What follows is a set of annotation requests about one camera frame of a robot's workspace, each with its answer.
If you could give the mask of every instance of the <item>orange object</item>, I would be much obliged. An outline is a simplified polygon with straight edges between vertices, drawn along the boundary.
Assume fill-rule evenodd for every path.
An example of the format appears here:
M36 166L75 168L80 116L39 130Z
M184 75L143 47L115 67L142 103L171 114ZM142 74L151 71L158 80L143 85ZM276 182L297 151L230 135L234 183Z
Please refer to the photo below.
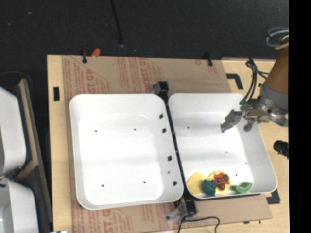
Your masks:
M94 49L93 53L91 54L91 56L95 56L98 57L101 55L101 50L99 48Z

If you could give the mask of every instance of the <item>empty white tray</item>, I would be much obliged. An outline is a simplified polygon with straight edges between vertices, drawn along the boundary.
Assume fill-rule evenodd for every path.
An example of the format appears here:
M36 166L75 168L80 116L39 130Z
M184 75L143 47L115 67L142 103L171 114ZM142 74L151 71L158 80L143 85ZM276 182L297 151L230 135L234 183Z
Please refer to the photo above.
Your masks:
M0 87L0 176L26 161L26 144L17 97Z
M183 183L163 100L80 94L69 105L76 194L87 209L178 200Z
M269 193L277 179L257 124L249 132L242 119L222 133L220 124L232 110L240 110L241 94L174 94L169 99L184 177L226 172L232 185L252 182L249 194ZM228 192L224 195L236 195ZM200 199L208 195L196 196Z
M0 233L39 233L32 190L7 178L0 184Z

